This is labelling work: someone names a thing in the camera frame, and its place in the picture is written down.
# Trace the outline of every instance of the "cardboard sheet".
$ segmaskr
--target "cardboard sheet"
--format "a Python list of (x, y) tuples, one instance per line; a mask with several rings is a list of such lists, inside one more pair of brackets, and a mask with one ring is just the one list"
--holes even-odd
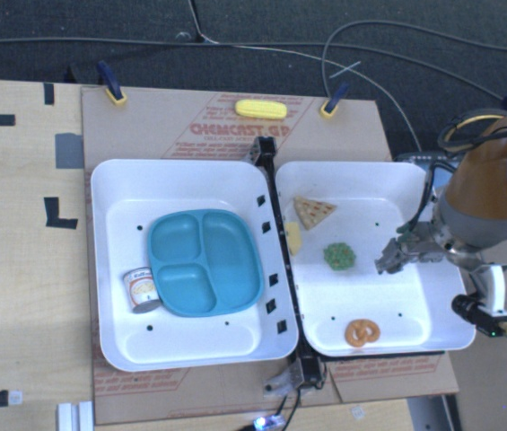
[[(322, 98), (136, 88), (127, 88), (127, 97), (116, 106), (103, 87), (82, 89), (96, 424), (275, 410), (281, 398), (264, 397), (263, 382), (280, 374), (286, 359), (136, 374), (120, 372), (105, 361), (95, 329), (90, 177), (98, 164), (116, 158), (241, 160), (256, 136), (275, 138), (277, 168), (300, 160), (390, 161), (376, 105), (343, 100), (332, 119), (323, 119)], [(234, 112), (238, 99), (280, 101), (288, 115), (279, 121), (240, 117)], [(447, 354), (356, 359), (328, 363), (325, 388), (304, 395), (302, 406), (457, 390)]]

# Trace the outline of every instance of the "white bracket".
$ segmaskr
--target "white bracket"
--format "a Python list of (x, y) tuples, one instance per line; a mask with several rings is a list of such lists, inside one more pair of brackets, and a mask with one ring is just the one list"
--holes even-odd
[(470, 275), (480, 294), (485, 298), (482, 310), (491, 316), (507, 316), (504, 310), (506, 283), (502, 265), (487, 264), (477, 268)]
[(264, 383), (263, 396), (283, 397), (296, 390), (303, 383), (303, 370), (301, 359), (296, 358), (279, 375), (270, 378)]
[(57, 404), (57, 431), (93, 431), (93, 405), (91, 401)]

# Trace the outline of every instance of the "blue clamp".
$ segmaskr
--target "blue clamp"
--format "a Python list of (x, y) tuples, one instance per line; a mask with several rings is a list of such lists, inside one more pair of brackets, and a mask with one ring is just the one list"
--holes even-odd
[(121, 91), (118, 79), (109, 66), (104, 61), (100, 61), (95, 68), (107, 86), (106, 94), (109, 96), (111, 101), (116, 105), (122, 105), (125, 101), (127, 101), (126, 94)]
[(346, 96), (348, 91), (349, 83), (342, 82), (335, 94), (333, 94), (333, 97), (321, 106), (319, 110), (321, 117), (330, 119), (333, 115), (335, 115), (335, 112), (337, 111), (337, 104)]

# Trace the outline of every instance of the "yellow food item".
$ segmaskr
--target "yellow food item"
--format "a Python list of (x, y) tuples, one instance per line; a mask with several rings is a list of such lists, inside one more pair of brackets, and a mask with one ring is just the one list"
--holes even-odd
[(302, 246), (301, 229), (296, 222), (286, 222), (284, 227), (289, 252), (291, 252), (291, 255), (295, 255)]
[(287, 116), (287, 106), (277, 101), (241, 99), (235, 102), (235, 112), (255, 119), (284, 119)]
[(330, 216), (337, 209), (337, 206), (331, 203), (300, 196), (296, 196), (293, 199), (293, 206), (307, 230), (325, 220), (326, 217)]

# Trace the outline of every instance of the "wooden table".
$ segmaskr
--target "wooden table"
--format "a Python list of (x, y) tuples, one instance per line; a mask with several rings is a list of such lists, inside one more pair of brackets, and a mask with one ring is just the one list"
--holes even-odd
[[(57, 169), (55, 139), (82, 134), (81, 86), (0, 81), (0, 390), (21, 405), (0, 408), (0, 429), (54, 430), (57, 404), (92, 400), (92, 339), (82, 169)], [(46, 227), (44, 198), (59, 198), (76, 229)], [(227, 430), (252, 414), (183, 418), (103, 429)], [(290, 429), (413, 430), (406, 400), (297, 410)]]

